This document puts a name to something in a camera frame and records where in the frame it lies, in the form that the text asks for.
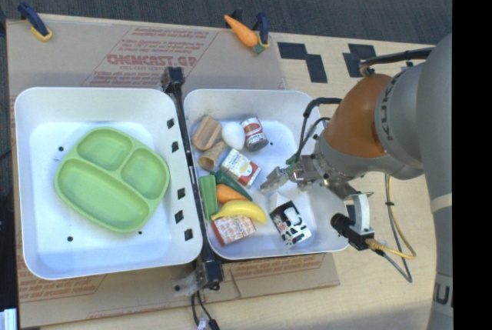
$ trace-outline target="white plastic tub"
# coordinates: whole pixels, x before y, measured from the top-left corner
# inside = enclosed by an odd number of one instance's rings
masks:
[[[168,163],[171,178],[164,199],[137,232],[103,228],[56,193],[55,171],[64,154],[100,126],[132,135]],[[163,92],[30,88],[16,99],[15,132],[24,259],[33,274],[72,278],[179,265],[200,254],[203,239],[178,117]]]
[[[268,214],[271,209],[270,197],[275,191],[264,195],[260,191],[260,185],[276,166],[286,167],[285,161],[296,152],[303,113],[310,100],[310,96],[296,91],[198,89],[190,92],[184,99],[184,113],[190,137],[205,115],[210,115],[220,123],[242,122],[251,117],[260,119],[269,145],[256,152],[244,147],[241,153],[261,167],[261,172],[248,188],[248,193]],[[320,114],[315,108],[311,112],[307,128],[318,118]],[[316,132],[319,134],[321,130],[320,124]],[[198,165],[202,152],[196,148],[192,148],[192,151],[198,177],[209,174]],[[313,151],[314,140],[310,139],[302,153],[311,154]],[[227,151],[222,154],[218,165],[226,154]],[[207,222],[207,239],[218,255],[230,260],[242,260],[333,252],[347,247],[347,239],[339,236],[330,225],[334,214],[340,212],[346,215],[347,209],[344,202],[331,191],[317,186],[301,192],[296,184],[287,182],[276,192],[294,202],[312,236],[289,248],[284,244],[274,223],[268,219],[266,225],[255,223],[257,231],[254,234],[221,246],[211,223]]]

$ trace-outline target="table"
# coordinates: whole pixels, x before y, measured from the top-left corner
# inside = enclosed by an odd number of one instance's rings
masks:
[[[104,86],[109,83],[108,79],[123,79],[123,75],[108,77],[115,73],[112,68],[118,66],[118,55],[131,50],[138,54],[138,50],[151,47],[152,42],[142,42],[137,49],[135,44],[131,43],[129,32],[123,31],[116,35],[111,52],[108,52],[105,42],[112,41],[108,40],[112,36],[111,28],[119,25],[140,28],[148,33],[164,31],[168,35],[173,31],[183,36],[187,35],[187,31],[188,35],[201,32],[200,38],[193,39],[194,44],[188,44],[190,48],[187,53],[180,54],[176,48],[179,45],[174,45],[173,49],[160,50],[161,54],[170,52],[169,55],[174,56],[175,59],[168,59],[168,62],[177,62],[179,57],[184,57],[179,62],[184,65],[185,74],[189,75],[189,86],[184,88],[186,92],[192,87],[202,85],[209,88],[215,88],[214,85],[226,85],[232,88],[286,88],[305,92],[312,98],[343,98],[359,79],[354,70],[358,59],[368,58],[374,53],[384,55],[426,47],[352,38],[271,33],[271,47],[260,55],[255,55],[238,43],[226,29],[117,22],[58,15],[41,16],[48,27],[53,25],[59,28],[55,35],[63,36],[65,44],[71,47],[61,47],[56,53],[45,54],[41,42],[26,37],[29,34],[25,22],[8,22],[9,88],[12,104],[16,94],[23,88],[34,85]],[[101,33],[101,38],[106,39],[105,42],[92,37],[96,27]],[[17,36],[20,36],[18,39],[25,40],[22,46],[16,41]],[[154,45],[163,46],[162,42],[155,42]],[[107,56],[106,59],[101,60],[101,52]],[[109,55],[116,55],[111,57],[113,62],[117,62],[115,65],[109,63]],[[234,63],[239,64],[241,68],[237,70],[235,79],[218,84],[214,75],[217,70],[210,70],[211,66],[224,68],[231,64],[231,56],[234,57]],[[33,58],[35,65],[28,62]],[[196,74],[198,70],[191,74],[194,66],[197,66],[196,61],[202,66],[207,66],[203,75]],[[265,66],[271,67],[266,72],[266,79],[255,80],[255,72],[264,71]],[[404,68],[401,63],[397,63],[384,65],[377,70],[394,75],[402,67]],[[127,77],[134,78],[136,85],[152,87],[158,85],[160,72],[156,72],[157,75],[147,75],[146,83],[142,81],[144,76],[138,77],[138,73]],[[245,72],[249,73],[246,74],[247,78],[237,80],[237,77],[244,77]],[[121,82],[122,85],[128,83],[129,81],[124,79]],[[333,106],[320,108],[323,116],[331,116],[333,110]],[[389,246],[394,246],[387,207],[384,204],[384,176],[368,173],[352,185],[363,192],[374,192],[370,197],[371,226],[376,231],[376,238],[386,239]],[[373,252],[358,252],[348,247],[333,254],[339,286],[319,285],[317,288],[297,292],[223,302],[211,302],[213,298],[210,298],[206,304],[208,311],[224,329],[425,328],[431,310],[436,267],[434,223],[425,178],[422,176],[405,182],[394,180],[393,191],[397,220],[406,238],[417,251],[417,258],[408,262],[413,283],[405,281],[388,262]],[[45,308],[52,309],[53,306],[47,303]],[[190,306],[157,310],[152,308],[148,312],[142,309],[142,312],[133,314],[130,312],[131,310],[128,310],[129,315],[43,325],[42,329],[196,328]]]

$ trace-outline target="hole in bin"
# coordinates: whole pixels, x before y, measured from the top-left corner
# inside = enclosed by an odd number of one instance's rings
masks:
[[[193,238],[193,229],[188,229],[184,231],[184,240],[187,241],[189,239]]]
[[[185,216],[183,215],[183,210],[179,210],[178,212],[175,213],[175,221],[176,223],[179,223],[180,221],[183,220]]]

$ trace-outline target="red and white can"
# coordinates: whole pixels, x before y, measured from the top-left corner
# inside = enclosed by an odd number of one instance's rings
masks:
[[[246,134],[245,145],[250,151],[257,151],[268,144],[267,135],[263,132],[263,126],[258,118],[249,118],[241,123]]]

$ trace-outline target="yellow banana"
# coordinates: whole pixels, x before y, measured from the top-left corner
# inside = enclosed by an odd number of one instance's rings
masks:
[[[263,209],[249,200],[231,200],[222,205],[221,209],[211,215],[210,219],[214,221],[224,216],[244,215],[260,223],[267,223],[267,215]]]

